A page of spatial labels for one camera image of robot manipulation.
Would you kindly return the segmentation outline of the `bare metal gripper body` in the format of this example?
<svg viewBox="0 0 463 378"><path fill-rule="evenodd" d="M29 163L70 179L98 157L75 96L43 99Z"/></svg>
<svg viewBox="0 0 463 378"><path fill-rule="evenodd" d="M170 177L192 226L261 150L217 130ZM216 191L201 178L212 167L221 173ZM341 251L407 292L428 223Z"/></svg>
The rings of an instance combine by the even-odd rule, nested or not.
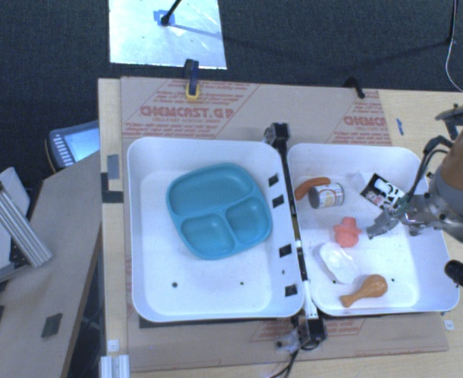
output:
<svg viewBox="0 0 463 378"><path fill-rule="evenodd" d="M402 201L397 208L399 221L426 221L432 228L442 230L463 243L463 197L445 199L435 194L414 195L408 202Z"/></svg>

